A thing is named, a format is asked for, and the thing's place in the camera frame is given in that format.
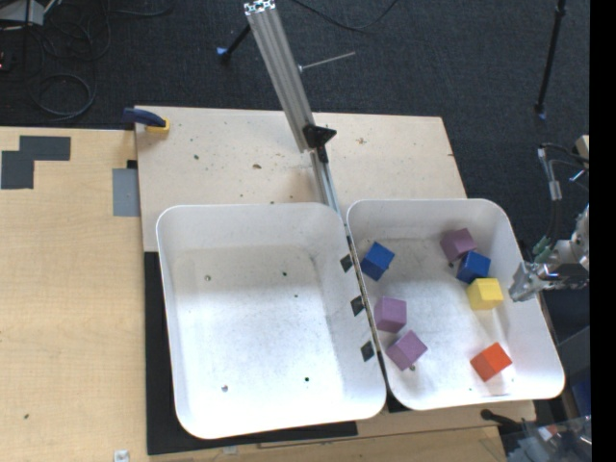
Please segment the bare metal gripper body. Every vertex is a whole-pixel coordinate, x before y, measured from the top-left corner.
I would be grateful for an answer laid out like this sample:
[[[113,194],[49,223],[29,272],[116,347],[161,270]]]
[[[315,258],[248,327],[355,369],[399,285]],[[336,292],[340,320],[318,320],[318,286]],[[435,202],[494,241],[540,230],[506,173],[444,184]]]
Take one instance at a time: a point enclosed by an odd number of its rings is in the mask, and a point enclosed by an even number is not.
[[[539,275],[554,289],[581,289],[589,282],[589,205],[577,216],[568,240],[558,240],[540,266]]]

